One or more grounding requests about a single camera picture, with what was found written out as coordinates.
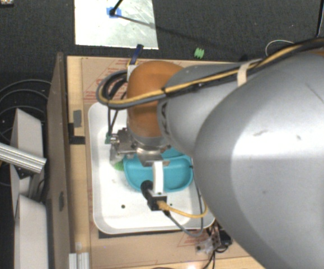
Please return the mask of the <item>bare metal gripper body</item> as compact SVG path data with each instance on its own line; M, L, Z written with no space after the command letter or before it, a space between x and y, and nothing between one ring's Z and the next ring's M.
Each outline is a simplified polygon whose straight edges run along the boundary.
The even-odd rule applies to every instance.
M133 158L135 155L143 167L152 166L160 161L163 166L170 164L162 157L169 145L163 137L142 137L134 134L129 128L122 128L110 138L110 164L116 165L123 158Z

